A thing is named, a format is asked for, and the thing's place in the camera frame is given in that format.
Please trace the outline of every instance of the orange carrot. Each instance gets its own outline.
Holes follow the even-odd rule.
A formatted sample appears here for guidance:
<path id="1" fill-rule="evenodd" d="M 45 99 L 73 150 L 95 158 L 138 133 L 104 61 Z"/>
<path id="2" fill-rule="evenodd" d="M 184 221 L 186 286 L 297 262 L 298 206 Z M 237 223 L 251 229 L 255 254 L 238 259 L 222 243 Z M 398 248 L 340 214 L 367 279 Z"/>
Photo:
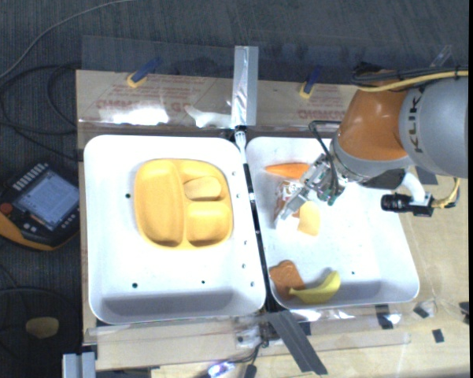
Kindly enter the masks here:
<path id="1" fill-rule="evenodd" d="M 286 178 L 293 178 L 299 180 L 303 173 L 309 168 L 309 164 L 302 162 L 291 162 L 289 164 L 269 165 L 266 171 L 276 175 L 285 176 Z"/>

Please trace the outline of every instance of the metal bracket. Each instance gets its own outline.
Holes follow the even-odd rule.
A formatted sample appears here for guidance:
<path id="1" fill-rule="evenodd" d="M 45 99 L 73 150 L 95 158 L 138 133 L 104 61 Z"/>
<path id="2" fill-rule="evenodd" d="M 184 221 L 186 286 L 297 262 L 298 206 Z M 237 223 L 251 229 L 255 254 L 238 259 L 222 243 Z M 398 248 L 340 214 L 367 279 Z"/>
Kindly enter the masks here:
<path id="1" fill-rule="evenodd" d="M 63 354 L 63 378 L 96 378 L 96 357 L 92 351 Z"/>
<path id="2" fill-rule="evenodd" d="M 255 46 L 235 47 L 235 71 L 231 126 L 255 126 L 257 122 L 257 73 L 259 48 Z"/>
<path id="3" fill-rule="evenodd" d="M 327 374 L 327 369 L 290 311 L 268 313 L 266 319 L 280 335 L 302 372 L 313 371 L 317 375 Z"/>

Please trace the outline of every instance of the yellow banana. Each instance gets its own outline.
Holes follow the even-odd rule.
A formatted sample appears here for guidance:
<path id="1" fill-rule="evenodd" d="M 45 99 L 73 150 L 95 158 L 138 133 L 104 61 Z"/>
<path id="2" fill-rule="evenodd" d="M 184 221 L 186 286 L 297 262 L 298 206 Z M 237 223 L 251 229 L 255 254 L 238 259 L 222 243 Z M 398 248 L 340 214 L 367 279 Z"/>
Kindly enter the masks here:
<path id="1" fill-rule="evenodd" d="M 289 290 L 290 295 L 298 296 L 306 304 L 322 304 L 329 301 L 341 286 L 341 277 L 336 271 L 330 272 L 321 285 L 305 290 Z"/>

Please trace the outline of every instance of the kuka logo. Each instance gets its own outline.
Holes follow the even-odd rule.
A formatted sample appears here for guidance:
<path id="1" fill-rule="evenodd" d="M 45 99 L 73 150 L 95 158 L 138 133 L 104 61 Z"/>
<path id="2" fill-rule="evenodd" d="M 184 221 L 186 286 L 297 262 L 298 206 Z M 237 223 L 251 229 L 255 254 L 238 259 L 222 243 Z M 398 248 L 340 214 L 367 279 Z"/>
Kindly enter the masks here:
<path id="1" fill-rule="evenodd" d="M 415 114 L 418 112 L 417 105 L 418 105 L 418 102 L 421 98 L 422 98 L 421 95 L 418 98 L 413 97 L 412 107 L 409 110 L 409 116 L 408 116 L 408 121 L 409 121 L 409 126 L 410 126 L 410 129 L 408 129 L 409 141 L 415 147 L 415 152 L 416 153 L 422 153 L 423 152 L 422 149 L 419 148 L 419 140 L 418 140 L 418 136 L 416 135 L 417 130 L 416 130 L 416 116 L 415 116 Z"/>

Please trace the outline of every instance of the yellow divided plate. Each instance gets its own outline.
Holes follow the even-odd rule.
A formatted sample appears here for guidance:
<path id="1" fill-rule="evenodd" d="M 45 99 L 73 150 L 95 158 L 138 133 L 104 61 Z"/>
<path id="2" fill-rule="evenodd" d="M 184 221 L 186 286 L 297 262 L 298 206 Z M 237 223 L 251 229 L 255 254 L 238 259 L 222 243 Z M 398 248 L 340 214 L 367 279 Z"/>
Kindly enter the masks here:
<path id="1" fill-rule="evenodd" d="M 232 232 L 227 181 L 208 162 L 157 159 L 144 163 L 135 177 L 134 200 L 140 234 L 160 247 L 213 246 Z"/>

